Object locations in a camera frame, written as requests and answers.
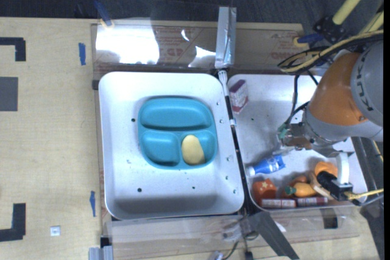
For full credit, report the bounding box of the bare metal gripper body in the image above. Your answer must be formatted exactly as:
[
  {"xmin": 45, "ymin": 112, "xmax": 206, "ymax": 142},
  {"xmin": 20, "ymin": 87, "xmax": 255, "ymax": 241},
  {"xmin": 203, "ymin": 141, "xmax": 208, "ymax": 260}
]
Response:
[{"xmin": 278, "ymin": 122, "xmax": 314, "ymax": 152}]

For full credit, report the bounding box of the white plastic tray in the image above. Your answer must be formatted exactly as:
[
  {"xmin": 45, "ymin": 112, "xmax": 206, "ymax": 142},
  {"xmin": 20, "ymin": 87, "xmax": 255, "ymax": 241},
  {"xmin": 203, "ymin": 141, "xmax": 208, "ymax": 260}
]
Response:
[
  {"xmin": 227, "ymin": 73, "xmax": 370, "ymax": 213},
  {"xmin": 97, "ymin": 71, "xmax": 246, "ymax": 221}
]

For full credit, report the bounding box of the blue and white bottle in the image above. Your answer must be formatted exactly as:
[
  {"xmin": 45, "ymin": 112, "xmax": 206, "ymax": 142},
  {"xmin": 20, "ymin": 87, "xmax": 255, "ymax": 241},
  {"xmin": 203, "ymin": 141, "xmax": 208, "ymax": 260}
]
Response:
[{"xmin": 246, "ymin": 154, "xmax": 287, "ymax": 178}]

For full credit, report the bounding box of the orange rounded toy food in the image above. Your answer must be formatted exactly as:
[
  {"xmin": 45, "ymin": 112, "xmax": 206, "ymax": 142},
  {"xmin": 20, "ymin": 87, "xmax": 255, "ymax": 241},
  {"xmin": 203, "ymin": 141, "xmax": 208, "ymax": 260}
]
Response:
[{"xmin": 314, "ymin": 161, "xmax": 339, "ymax": 178}]

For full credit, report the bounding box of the orange carrot with green top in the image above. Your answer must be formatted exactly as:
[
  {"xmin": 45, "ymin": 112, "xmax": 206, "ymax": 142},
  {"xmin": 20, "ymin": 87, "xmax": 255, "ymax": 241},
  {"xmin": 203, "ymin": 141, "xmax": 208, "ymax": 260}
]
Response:
[{"xmin": 284, "ymin": 181, "xmax": 318, "ymax": 199}]

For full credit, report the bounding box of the orange cube with yellow star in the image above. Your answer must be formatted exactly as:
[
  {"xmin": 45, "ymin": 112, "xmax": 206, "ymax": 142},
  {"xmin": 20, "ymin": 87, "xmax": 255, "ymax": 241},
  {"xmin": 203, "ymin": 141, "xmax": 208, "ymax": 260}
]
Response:
[{"xmin": 252, "ymin": 178, "xmax": 278, "ymax": 205}]

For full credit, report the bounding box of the dark red packet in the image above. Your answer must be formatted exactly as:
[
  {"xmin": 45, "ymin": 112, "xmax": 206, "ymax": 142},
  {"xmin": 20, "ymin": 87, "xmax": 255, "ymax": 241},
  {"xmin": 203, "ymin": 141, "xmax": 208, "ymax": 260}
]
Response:
[{"xmin": 296, "ymin": 195, "xmax": 329, "ymax": 208}]

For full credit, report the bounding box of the white carton with purple top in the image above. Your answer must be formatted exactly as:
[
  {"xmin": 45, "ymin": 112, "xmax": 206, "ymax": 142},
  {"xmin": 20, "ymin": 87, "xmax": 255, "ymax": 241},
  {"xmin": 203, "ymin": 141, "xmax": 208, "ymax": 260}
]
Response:
[{"xmin": 228, "ymin": 79, "xmax": 249, "ymax": 115}]

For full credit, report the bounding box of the red and white packet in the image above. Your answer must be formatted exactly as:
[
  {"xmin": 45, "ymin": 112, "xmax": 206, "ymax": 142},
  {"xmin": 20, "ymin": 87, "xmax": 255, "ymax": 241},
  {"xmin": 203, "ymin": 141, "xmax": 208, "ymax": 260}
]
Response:
[{"xmin": 260, "ymin": 198, "xmax": 297, "ymax": 209}]

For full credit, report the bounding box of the yellow oval toy food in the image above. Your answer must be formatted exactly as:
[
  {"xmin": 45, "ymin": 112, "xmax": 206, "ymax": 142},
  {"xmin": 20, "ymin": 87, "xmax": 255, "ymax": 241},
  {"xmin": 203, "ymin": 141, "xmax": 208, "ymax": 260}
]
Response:
[{"xmin": 180, "ymin": 134, "xmax": 206, "ymax": 166}]

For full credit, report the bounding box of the blue divided plate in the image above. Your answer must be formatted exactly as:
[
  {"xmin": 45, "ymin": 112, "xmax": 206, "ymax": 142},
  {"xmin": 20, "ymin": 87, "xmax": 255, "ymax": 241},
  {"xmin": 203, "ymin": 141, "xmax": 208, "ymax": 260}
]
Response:
[{"xmin": 137, "ymin": 95, "xmax": 218, "ymax": 170}]

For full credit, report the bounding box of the black cylinder on white bracket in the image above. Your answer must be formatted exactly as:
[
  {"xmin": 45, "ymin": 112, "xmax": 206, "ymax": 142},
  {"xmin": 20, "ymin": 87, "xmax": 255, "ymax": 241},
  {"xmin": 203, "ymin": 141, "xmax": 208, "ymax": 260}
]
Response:
[{"xmin": 316, "ymin": 151, "xmax": 355, "ymax": 202}]

